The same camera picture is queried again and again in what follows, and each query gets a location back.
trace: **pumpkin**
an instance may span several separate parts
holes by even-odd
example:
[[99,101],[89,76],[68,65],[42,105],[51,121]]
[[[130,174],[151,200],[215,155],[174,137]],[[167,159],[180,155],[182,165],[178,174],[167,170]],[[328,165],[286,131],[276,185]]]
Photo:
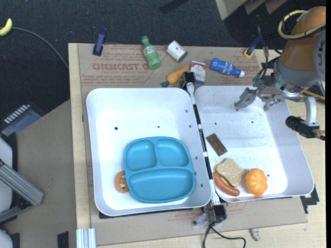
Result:
[[262,170],[252,168],[245,176],[245,185],[249,193],[261,196],[268,188],[267,180]]

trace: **white can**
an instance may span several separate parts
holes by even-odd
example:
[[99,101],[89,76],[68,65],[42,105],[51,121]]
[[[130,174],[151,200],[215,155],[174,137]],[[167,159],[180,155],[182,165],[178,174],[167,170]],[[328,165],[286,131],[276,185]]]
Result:
[[176,62],[180,62],[187,55],[187,51],[177,41],[171,42],[165,50]]

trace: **blue divided plate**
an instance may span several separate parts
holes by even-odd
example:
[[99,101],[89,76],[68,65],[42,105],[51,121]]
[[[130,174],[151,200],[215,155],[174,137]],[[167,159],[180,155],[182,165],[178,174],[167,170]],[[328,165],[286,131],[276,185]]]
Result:
[[147,137],[129,143],[124,152],[124,171],[129,192],[145,203],[180,200],[195,187],[188,150],[172,137]]

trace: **banana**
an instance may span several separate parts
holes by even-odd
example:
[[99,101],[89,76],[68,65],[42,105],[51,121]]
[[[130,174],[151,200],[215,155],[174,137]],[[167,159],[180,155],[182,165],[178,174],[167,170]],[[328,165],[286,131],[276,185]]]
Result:
[[12,21],[11,19],[8,19],[6,25],[0,29],[0,36],[6,35],[8,32],[10,32],[11,28],[12,28]]

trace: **small box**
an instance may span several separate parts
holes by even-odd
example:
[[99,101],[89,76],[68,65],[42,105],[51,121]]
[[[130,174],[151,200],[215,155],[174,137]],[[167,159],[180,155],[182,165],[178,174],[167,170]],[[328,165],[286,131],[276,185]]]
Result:
[[206,80],[206,64],[192,60],[190,71],[195,73],[195,81],[198,84],[204,84]]

